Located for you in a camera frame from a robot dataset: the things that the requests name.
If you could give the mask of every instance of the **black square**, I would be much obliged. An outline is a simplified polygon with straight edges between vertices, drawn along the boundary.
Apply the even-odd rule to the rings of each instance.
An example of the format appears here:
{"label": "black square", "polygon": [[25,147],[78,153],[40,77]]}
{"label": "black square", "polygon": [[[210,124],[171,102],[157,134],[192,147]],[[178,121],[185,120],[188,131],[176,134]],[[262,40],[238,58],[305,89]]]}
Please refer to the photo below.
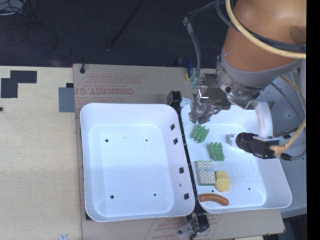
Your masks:
{"label": "black square", "polygon": [[11,70],[10,78],[15,83],[36,84],[37,71]]}
{"label": "black square", "polygon": [[10,78],[2,78],[1,98],[18,98],[18,84]]}
{"label": "black square", "polygon": [[72,82],[67,82],[67,83],[65,84],[65,87],[67,87],[67,88],[73,88],[73,87],[74,87],[74,84],[73,84]]}

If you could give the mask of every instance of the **yellow cable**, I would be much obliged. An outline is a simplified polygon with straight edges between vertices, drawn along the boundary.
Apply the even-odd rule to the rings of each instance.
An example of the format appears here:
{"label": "yellow cable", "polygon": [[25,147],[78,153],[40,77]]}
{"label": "yellow cable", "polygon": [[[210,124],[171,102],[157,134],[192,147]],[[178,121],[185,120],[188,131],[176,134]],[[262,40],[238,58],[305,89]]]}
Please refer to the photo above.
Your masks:
{"label": "yellow cable", "polygon": [[291,82],[288,78],[286,78],[284,75],[280,75],[280,77],[286,82],[288,83],[291,87],[293,87],[296,91],[298,91],[300,94],[302,94],[301,89],[299,88],[299,86],[297,86],[296,84],[294,84],[293,82]]}
{"label": "yellow cable", "polygon": [[281,153],[286,151],[289,148],[289,146],[296,140],[296,138],[301,133],[301,131],[305,128],[305,126],[306,126],[306,118],[307,117],[304,118],[304,120],[300,124],[299,128],[295,131],[295,133],[291,136],[291,138],[285,144],[283,144],[283,145],[271,145],[269,147],[269,149],[273,150],[275,155],[280,155]]}
{"label": "yellow cable", "polygon": [[255,38],[252,34],[250,34],[243,26],[242,24],[237,20],[236,16],[234,15],[232,8],[231,8],[231,2],[230,0],[225,0],[225,7],[226,12],[232,21],[232,23],[236,26],[236,28],[251,42],[253,42],[255,45],[259,46],[260,48],[280,56],[292,58],[292,59],[305,59],[306,54],[305,53],[298,53],[298,52],[292,52],[287,50],[281,50],[277,49],[275,47],[272,47],[270,45],[267,45],[266,43],[260,41],[259,39]]}

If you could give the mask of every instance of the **small box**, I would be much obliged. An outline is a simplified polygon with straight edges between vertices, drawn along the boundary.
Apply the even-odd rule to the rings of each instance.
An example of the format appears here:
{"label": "small box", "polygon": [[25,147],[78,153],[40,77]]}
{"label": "small box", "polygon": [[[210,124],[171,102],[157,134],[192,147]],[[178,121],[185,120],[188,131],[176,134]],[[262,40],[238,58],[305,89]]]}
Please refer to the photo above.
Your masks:
{"label": "small box", "polygon": [[195,161],[194,163],[199,186],[216,185],[216,177],[212,161]]}

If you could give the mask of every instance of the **dark background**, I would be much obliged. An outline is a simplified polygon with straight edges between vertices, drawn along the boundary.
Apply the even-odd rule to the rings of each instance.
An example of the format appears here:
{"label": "dark background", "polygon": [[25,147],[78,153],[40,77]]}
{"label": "dark background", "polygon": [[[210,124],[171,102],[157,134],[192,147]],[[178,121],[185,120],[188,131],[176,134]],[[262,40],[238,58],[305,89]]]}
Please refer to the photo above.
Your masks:
{"label": "dark background", "polygon": [[[10,8],[0,3],[0,65],[71,68],[77,63],[186,67],[188,59],[196,66],[183,19],[214,0],[19,1],[22,9],[10,15]],[[226,12],[224,4],[221,9]],[[210,9],[192,20],[192,28],[199,40],[201,68],[215,69],[228,26]],[[306,214],[284,222],[286,234],[264,239],[307,239]]]}

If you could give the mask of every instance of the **toy sausage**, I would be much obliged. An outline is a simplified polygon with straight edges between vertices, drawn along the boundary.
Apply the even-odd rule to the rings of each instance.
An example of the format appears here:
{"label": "toy sausage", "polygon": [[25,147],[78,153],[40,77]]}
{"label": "toy sausage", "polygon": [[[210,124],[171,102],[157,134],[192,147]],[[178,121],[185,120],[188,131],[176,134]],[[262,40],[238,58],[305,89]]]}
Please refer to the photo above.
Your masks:
{"label": "toy sausage", "polygon": [[222,206],[227,206],[229,204],[229,200],[223,197],[222,195],[219,194],[200,194],[199,195],[199,201],[200,202],[205,202],[205,201],[213,201],[217,202]]}

